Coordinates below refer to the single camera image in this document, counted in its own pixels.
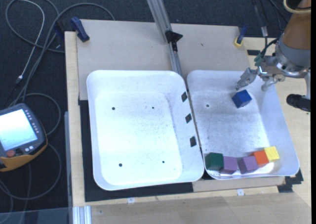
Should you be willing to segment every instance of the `colored cube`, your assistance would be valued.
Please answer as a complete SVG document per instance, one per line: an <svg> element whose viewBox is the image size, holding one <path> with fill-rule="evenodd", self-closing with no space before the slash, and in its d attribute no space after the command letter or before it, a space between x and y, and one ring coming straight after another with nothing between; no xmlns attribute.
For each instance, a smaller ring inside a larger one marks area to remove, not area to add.
<svg viewBox="0 0 316 224"><path fill-rule="evenodd" d="M238 166L241 174L253 172L259 168L254 156L246 156L238 161Z"/></svg>
<svg viewBox="0 0 316 224"><path fill-rule="evenodd" d="M224 157L220 153L209 153L205 156L205 167L207 170L218 171L224 166Z"/></svg>
<svg viewBox="0 0 316 224"><path fill-rule="evenodd" d="M280 156L278 155L278 152L277 152L277 148L275 146L265 147L264 151L266 152L266 155L270 162L280 159Z"/></svg>
<svg viewBox="0 0 316 224"><path fill-rule="evenodd" d="M248 91L242 90L242 91L237 92L232 97L232 100L234 101L237 108L241 108L247 105L252 100L252 98L249 95Z"/></svg>
<svg viewBox="0 0 316 224"><path fill-rule="evenodd" d="M269 163L269 159L265 150L253 152L251 156L254 156L256 158L257 164L260 168Z"/></svg>
<svg viewBox="0 0 316 224"><path fill-rule="evenodd" d="M220 169L221 174L231 175L238 169L237 158L231 156L224 156L224 166Z"/></svg>

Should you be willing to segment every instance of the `empty white tray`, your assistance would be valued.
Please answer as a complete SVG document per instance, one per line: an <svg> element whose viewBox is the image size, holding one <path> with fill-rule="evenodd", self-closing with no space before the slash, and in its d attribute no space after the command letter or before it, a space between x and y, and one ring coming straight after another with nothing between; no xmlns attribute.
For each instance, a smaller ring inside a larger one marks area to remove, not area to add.
<svg viewBox="0 0 316 224"><path fill-rule="evenodd" d="M87 78L93 175L105 190L191 182L204 165L182 77L97 70Z"/></svg>
<svg viewBox="0 0 316 224"><path fill-rule="evenodd" d="M257 79L247 87L252 100L237 108L232 97L242 71L192 71L187 77L203 156L218 152L241 158L264 147L276 146L280 159L248 173L232 175L207 170L215 179L291 176L299 161L283 116L275 86L261 91Z"/></svg>

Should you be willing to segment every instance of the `table surface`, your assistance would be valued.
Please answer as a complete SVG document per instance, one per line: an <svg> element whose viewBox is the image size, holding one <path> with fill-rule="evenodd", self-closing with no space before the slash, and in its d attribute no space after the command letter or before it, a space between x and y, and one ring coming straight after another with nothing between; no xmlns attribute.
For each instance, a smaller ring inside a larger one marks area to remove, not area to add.
<svg viewBox="0 0 316 224"><path fill-rule="evenodd" d="M186 30L189 26L181 26L182 30ZM202 28L212 35L211 26L197 26ZM124 204L127 199L103 200L97 202L85 202L84 200L84 181L83 181L83 165L82 165L82 145L81 145L81 131L80 131L80 111L78 106L79 97L79 70L78 70L78 45L75 32L65 33L66 44L66 69L67 69L67 89L68 89L68 112L69 112L69 133L70 133L70 155L71 155L71 174L72 174L72 197L73 206L103 206L109 204ZM260 50L264 46L264 41L261 38L244 38L243 48L237 49L238 53L243 53L245 60L252 64L254 56L247 56L246 50L255 49ZM272 53L273 48L267 51L267 54ZM244 67L244 60L241 62L241 67ZM303 174L304 181L302 184L294 185L293 190L296 192L308 206L311 207L311 161L310 161L310 113L295 109L286 104L285 100L291 93L304 94L306 92L305 81L302 79L287 79L283 83L276 85L276 90L283 109L284 117L287 122L289 132L291 134L298 158L300 160L300 167ZM229 197L237 194L237 189L242 188L245 194L262 194L262 193L278 193L277 186L284 183L284 177L271 178L251 178L251 179L234 179L234 180L198 180L193 182L193 193L153 196L137 198L137 202L152 202L161 200L175 200L175 199L197 199L204 197Z"/></svg>

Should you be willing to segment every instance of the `dark background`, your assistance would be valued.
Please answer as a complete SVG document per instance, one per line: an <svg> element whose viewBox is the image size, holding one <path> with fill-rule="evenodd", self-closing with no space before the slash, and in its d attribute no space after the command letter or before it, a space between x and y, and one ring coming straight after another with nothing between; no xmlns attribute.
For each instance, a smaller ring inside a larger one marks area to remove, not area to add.
<svg viewBox="0 0 316 224"><path fill-rule="evenodd" d="M0 0L0 109L7 107L19 93L25 83L25 79L16 85L15 80L21 74L32 45L18 38L8 27L5 20L5 10L11 0ZM43 44L47 32L56 17L56 12L44 0L32 0L39 4L45 12L45 25L40 37L39 44ZM107 8L116 18L121 21L143 21L153 22L150 9L146 0L50 0L59 11L70 5L80 2L93 2ZM279 7L284 18L288 20L290 13L286 12L281 5L281 0L273 0ZM261 37L261 30L255 15L251 0L165 0L166 10L171 23L185 24L207 24L239 26L247 25L248 37ZM262 0L267 19L274 26L284 28L286 21L280 19L278 23L277 14L268 0ZM99 8L93 6L81 6L70 10L61 17L64 31L71 31L69 24L72 17L85 19L111 19L110 16ZM35 42L40 30L42 16L37 7L30 3L17 1L8 10L8 18L14 29L23 37ZM278 37L280 30L275 30L268 25L269 37ZM63 51L64 44L57 37L52 48ZM35 60L39 57L41 50L36 49L26 72L28 76ZM65 58L62 53L47 52L35 75L33 76L28 93L40 92L54 98L59 104L62 116L67 111L67 89ZM50 131L57 122L58 113L53 102L39 97L31 96L26 103L42 121L47 131ZM39 210L50 208L61 208L68 206L67 199L67 175L65 155L65 127L64 119L57 130L49 136L49 143L59 152L63 166L62 175L57 186L46 196L28 202L27 210ZM58 162L54 152L47 149L43 154L31 163L32 166L32 189L31 196L45 192L53 184L58 174ZM15 171L0 173L0 180L4 182L12 194L26 196L28 188L29 170L27 166ZM14 211L22 211L24 201L14 200ZM0 213L10 210L10 199L0 191Z"/></svg>

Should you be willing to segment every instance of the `red button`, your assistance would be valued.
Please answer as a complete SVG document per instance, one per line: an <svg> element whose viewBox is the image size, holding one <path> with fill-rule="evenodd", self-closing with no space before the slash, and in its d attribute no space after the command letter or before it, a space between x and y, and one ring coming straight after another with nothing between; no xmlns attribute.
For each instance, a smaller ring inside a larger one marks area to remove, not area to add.
<svg viewBox="0 0 316 224"><path fill-rule="evenodd" d="M9 150L7 153L6 153L7 157L8 158L11 158L11 157L14 157L15 156L15 152L14 150Z"/></svg>

